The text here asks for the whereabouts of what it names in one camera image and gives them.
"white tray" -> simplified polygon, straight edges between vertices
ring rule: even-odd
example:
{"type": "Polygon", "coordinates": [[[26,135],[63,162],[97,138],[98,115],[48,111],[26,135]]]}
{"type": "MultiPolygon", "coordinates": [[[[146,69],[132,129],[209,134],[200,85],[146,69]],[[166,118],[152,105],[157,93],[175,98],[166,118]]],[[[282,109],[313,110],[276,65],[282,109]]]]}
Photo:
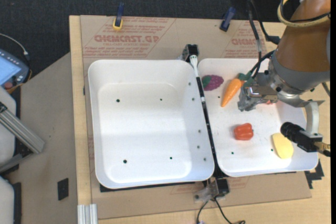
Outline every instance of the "white tray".
{"type": "Polygon", "coordinates": [[[14,189],[0,176],[0,222],[13,224],[14,222],[14,189]]]}
{"type": "MultiPolygon", "coordinates": [[[[310,170],[318,163],[318,154],[307,153],[293,143],[292,158],[281,159],[272,144],[271,135],[280,132],[283,123],[289,121],[306,128],[306,119],[301,108],[294,108],[282,102],[259,104],[255,110],[241,112],[238,109],[239,92],[224,107],[222,96],[231,79],[238,73],[247,73],[257,59],[204,59],[198,65],[199,75],[218,75],[224,83],[217,89],[205,91],[216,156],[221,170],[228,176],[294,172],[310,170]],[[254,136],[249,141],[234,138],[237,125],[251,123],[254,136]]],[[[260,72],[267,69],[265,60],[260,72]]]]}
{"type": "Polygon", "coordinates": [[[98,60],[88,70],[96,176],[107,188],[207,180],[212,150],[193,68],[98,60]]]}

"black cable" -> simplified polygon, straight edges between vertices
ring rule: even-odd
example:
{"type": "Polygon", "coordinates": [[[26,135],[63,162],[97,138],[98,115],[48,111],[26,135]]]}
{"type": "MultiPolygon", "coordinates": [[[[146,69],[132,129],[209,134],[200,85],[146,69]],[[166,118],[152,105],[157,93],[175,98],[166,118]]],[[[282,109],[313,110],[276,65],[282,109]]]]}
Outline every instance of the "black cable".
{"type": "Polygon", "coordinates": [[[210,200],[208,200],[208,201],[206,201],[205,203],[203,203],[203,205],[202,205],[202,207],[200,208],[200,210],[198,211],[198,214],[197,214],[197,218],[196,218],[196,224],[199,224],[199,216],[200,216],[200,214],[201,214],[201,211],[202,211],[202,209],[207,205],[207,203],[209,202],[210,200]]]}
{"type": "Polygon", "coordinates": [[[330,97],[330,89],[328,88],[328,85],[325,82],[322,82],[322,86],[325,89],[328,96],[330,97]]]}
{"type": "MultiPolygon", "coordinates": [[[[217,201],[217,196],[215,196],[214,199],[209,199],[208,201],[206,201],[205,203],[203,203],[202,207],[201,207],[200,210],[198,211],[197,218],[196,218],[196,224],[200,224],[200,223],[199,223],[199,222],[200,222],[200,221],[199,221],[199,220],[200,220],[200,219],[199,219],[199,218],[200,218],[199,216],[200,216],[200,214],[201,214],[201,211],[202,211],[202,209],[207,205],[207,203],[208,203],[210,200],[216,202],[216,204],[217,204],[219,210],[221,211],[222,216],[225,218],[225,220],[226,220],[229,224],[232,224],[232,222],[230,222],[230,221],[227,219],[227,217],[224,215],[224,212],[222,211],[222,209],[221,209],[221,207],[220,207],[220,205],[219,205],[219,203],[218,203],[218,201],[217,201]]],[[[242,221],[239,222],[239,224],[245,224],[245,221],[242,220],[242,221]]]]}
{"type": "MultiPolygon", "coordinates": [[[[274,51],[275,51],[275,50],[272,50],[272,51],[266,53],[264,56],[262,56],[262,58],[260,59],[260,62],[264,61],[264,60],[267,59],[267,58],[270,58],[270,57],[273,55],[273,52],[274,52],[274,51]]],[[[258,63],[256,63],[256,64],[252,67],[252,69],[250,70],[250,72],[253,73],[253,71],[254,71],[257,67],[258,67],[258,63]]]]}
{"type": "MultiPolygon", "coordinates": [[[[226,220],[229,224],[232,224],[232,223],[226,218],[226,216],[224,215],[224,212],[222,211],[222,208],[220,207],[220,205],[219,205],[219,203],[218,203],[218,201],[217,201],[217,196],[215,196],[214,200],[215,200],[215,203],[217,204],[219,210],[221,211],[222,216],[225,218],[225,220],[226,220]]],[[[245,224],[245,221],[242,220],[242,221],[239,222],[239,224],[245,224]]]]}
{"type": "MultiPolygon", "coordinates": [[[[251,25],[251,28],[252,28],[252,31],[253,31],[253,34],[254,34],[254,37],[256,39],[256,42],[257,44],[260,45],[260,38],[259,38],[259,34],[258,34],[258,31],[257,31],[257,28],[253,22],[253,12],[252,12],[252,9],[251,9],[251,6],[254,6],[254,1],[253,0],[247,0],[247,12],[248,12],[248,20],[250,22],[250,25],[251,25]]],[[[259,71],[259,68],[260,68],[260,63],[261,63],[261,51],[260,51],[261,48],[259,48],[258,46],[258,62],[257,62],[257,70],[256,70],[256,73],[252,76],[252,78],[254,78],[258,71],[259,71]]]]}
{"type": "Polygon", "coordinates": [[[251,9],[251,6],[252,6],[253,9],[254,9],[254,12],[256,13],[257,21],[258,21],[259,24],[260,24],[261,30],[262,30],[262,32],[264,33],[264,35],[265,35],[265,37],[266,37],[266,40],[267,40],[267,41],[271,41],[271,42],[274,43],[275,45],[278,45],[278,44],[279,44],[279,41],[276,40],[275,37],[271,37],[271,36],[269,36],[268,33],[266,32],[266,30],[265,30],[265,28],[264,28],[264,24],[263,24],[263,22],[262,22],[261,19],[260,19],[260,16],[259,16],[259,13],[258,13],[258,10],[257,10],[257,7],[256,7],[256,5],[255,5],[254,0],[247,0],[247,2],[248,2],[248,6],[247,6],[248,10],[251,9]]]}

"red pepper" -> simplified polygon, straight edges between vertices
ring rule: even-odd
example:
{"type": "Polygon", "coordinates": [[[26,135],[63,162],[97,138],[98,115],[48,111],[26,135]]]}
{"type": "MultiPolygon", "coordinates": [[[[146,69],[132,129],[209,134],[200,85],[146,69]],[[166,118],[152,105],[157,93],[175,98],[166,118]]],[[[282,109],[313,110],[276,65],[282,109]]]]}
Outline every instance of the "red pepper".
{"type": "Polygon", "coordinates": [[[253,137],[253,129],[250,123],[245,123],[234,128],[236,140],[250,140],[253,137]]]}

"toy carrot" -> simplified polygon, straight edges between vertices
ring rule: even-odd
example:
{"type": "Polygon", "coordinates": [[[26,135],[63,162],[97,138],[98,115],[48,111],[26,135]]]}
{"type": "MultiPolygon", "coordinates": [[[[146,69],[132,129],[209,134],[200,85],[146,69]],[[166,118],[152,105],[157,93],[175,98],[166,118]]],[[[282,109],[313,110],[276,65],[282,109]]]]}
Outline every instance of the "toy carrot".
{"type": "Polygon", "coordinates": [[[237,91],[242,87],[242,81],[238,78],[233,79],[224,93],[222,100],[222,108],[233,98],[237,91]]]}

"clamp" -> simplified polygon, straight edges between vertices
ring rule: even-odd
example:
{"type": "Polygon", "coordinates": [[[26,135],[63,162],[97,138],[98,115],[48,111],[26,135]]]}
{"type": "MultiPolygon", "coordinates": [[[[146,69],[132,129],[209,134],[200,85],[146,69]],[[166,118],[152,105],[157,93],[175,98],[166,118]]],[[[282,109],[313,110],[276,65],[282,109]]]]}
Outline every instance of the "clamp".
{"type": "Polygon", "coordinates": [[[229,26],[230,26],[230,21],[233,18],[233,16],[236,14],[236,9],[233,7],[230,7],[225,16],[222,17],[223,21],[220,25],[220,30],[223,30],[224,32],[227,32],[229,26]]]}
{"type": "Polygon", "coordinates": [[[122,27],[122,15],[123,15],[123,12],[124,12],[124,6],[125,4],[123,2],[120,2],[119,3],[119,6],[118,6],[118,10],[117,10],[117,16],[116,18],[113,20],[113,28],[115,30],[120,30],[121,27],[122,27]]]}

